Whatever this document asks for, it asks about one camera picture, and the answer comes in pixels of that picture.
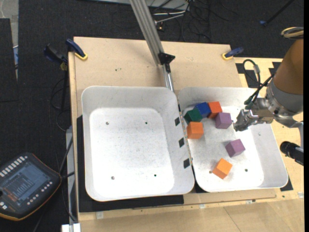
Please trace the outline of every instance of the orange block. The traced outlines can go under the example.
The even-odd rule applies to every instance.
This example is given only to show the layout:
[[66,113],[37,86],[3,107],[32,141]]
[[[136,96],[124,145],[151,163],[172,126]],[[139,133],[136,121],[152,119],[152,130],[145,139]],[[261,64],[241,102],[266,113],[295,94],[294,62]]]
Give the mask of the orange block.
[[187,126],[187,136],[189,139],[199,139],[204,135],[203,123],[191,121]]
[[224,179],[230,172],[232,166],[231,163],[221,158],[212,172],[221,179]]
[[208,115],[208,118],[214,118],[218,113],[222,113],[222,108],[218,101],[209,102],[208,106],[211,109],[211,113]]

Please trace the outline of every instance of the empty white tray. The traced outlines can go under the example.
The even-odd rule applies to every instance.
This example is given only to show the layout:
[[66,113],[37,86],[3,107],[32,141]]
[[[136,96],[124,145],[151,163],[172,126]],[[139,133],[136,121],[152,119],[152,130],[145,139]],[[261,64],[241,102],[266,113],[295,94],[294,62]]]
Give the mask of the empty white tray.
[[85,187],[96,201],[179,195],[194,176],[175,94],[92,86],[82,93]]
[[[244,101],[255,92],[251,88],[235,87],[186,87],[179,93],[183,115],[201,102],[220,102],[223,112],[230,113],[236,122],[244,108]],[[245,131],[217,129],[214,118],[202,120],[204,136],[188,139],[192,166],[198,185],[208,192],[246,189],[280,188],[286,185],[288,174],[270,124],[252,125]],[[246,150],[229,157],[225,146],[241,139]],[[211,173],[216,163],[224,158],[233,167],[224,179]]]

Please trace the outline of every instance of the green block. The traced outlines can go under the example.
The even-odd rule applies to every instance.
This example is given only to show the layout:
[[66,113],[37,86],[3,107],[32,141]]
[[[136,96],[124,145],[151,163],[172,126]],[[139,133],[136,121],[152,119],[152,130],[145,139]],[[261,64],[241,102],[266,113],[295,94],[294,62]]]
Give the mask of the green block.
[[189,124],[191,121],[193,122],[200,122],[203,117],[197,108],[188,111],[184,116],[185,121]]

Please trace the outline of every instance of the black bracket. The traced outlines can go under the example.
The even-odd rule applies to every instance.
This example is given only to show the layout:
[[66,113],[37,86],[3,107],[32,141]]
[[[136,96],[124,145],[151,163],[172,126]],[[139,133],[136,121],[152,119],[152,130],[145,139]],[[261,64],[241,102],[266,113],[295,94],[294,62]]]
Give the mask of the black bracket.
[[164,52],[160,52],[158,54],[158,56],[159,56],[161,64],[162,65],[165,64],[166,71],[168,73],[170,73],[170,66],[169,66],[169,64],[175,59],[175,56],[167,54],[167,53],[164,53]]

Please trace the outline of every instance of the cube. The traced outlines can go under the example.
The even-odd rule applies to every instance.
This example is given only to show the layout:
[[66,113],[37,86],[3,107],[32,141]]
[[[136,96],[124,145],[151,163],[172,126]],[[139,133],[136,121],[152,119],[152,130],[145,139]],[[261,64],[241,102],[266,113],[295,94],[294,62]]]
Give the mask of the cube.
[[225,148],[230,157],[238,156],[245,151],[245,146],[240,139],[229,142]]
[[190,122],[187,126],[188,139],[199,139],[204,135],[203,123]]
[[215,120],[217,129],[227,129],[233,124],[230,113],[218,113]]
[[190,111],[188,111],[185,116],[183,116],[184,119],[187,121],[187,124],[189,124],[190,122],[194,121],[194,122],[200,122],[203,117],[201,115],[201,113],[199,112],[198,109],[192,109]]
[[208,114],[211,113],[211,109],[209,108],[207,102],[197,104],[194,108],[199,110],[203,118],[206,118]]
[[214,173],[216,176],[220,177],[221,179],[224,179],[229,174],[232,166],[233,165],[231,163],[221,158],[220,161],[218,161],[215,168],[212,170],[212,173]]
[[220,102],[212,101],[208,103],[208,106],[211,109],[211,113],[208,114],[208,118],[215,118],[218,113],[222,113],[222,107],[220,105]]

